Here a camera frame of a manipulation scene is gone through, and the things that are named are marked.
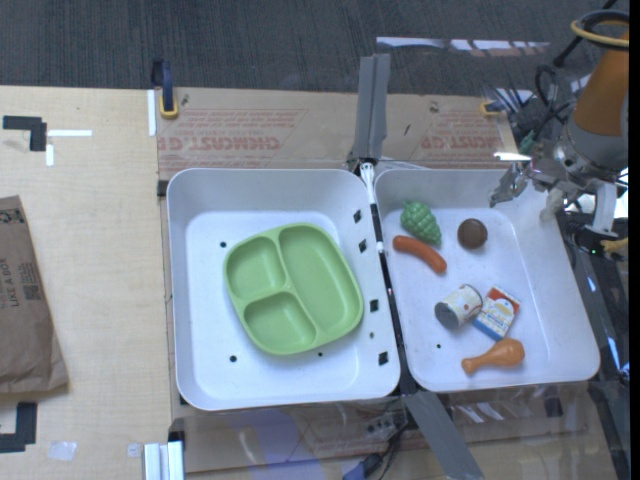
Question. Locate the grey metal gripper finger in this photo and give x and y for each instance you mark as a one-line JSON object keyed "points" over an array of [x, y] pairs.
{"points": [[507, 185], [552, 204]]}

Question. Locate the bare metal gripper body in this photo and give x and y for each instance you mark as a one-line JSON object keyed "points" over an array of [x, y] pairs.
{"points": [[565, 170]]}

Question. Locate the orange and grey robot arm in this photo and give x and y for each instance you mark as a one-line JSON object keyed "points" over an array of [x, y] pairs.
{"points": [[602, 98]]}

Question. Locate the brown ball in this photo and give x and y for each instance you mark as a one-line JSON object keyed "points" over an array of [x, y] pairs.
{"points": [[472, 233]]}

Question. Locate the white plastic tray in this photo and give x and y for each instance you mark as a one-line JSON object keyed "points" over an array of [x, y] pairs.
{"points": [[540, 288], [280, 383]]}

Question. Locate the green grapes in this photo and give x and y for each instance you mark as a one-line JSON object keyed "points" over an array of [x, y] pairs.
{"points": [[421, 223]]}

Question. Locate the orange sausage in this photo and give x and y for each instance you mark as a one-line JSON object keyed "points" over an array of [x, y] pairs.
{"points": [[422, 253]]}

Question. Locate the white blue orange carton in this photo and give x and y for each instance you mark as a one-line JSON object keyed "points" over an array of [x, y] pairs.
{"points": [[497, 314]]}

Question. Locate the white can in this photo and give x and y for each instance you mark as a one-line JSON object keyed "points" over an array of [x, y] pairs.
{"points": [[460, 307]]}

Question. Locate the orange chicken drumstick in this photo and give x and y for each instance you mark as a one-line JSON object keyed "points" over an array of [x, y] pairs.
{"points": [[502, 354]]}

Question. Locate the green divided plate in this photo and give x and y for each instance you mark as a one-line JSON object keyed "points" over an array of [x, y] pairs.
{"points": [[310, 273]]}

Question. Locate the brown cardboard board red print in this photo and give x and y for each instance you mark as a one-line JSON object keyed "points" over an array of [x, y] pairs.
{"points": [[260, 133]]}

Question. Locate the brown paper bag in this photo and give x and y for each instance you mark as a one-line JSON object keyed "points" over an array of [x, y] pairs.
{"points": [[25, 318]]}

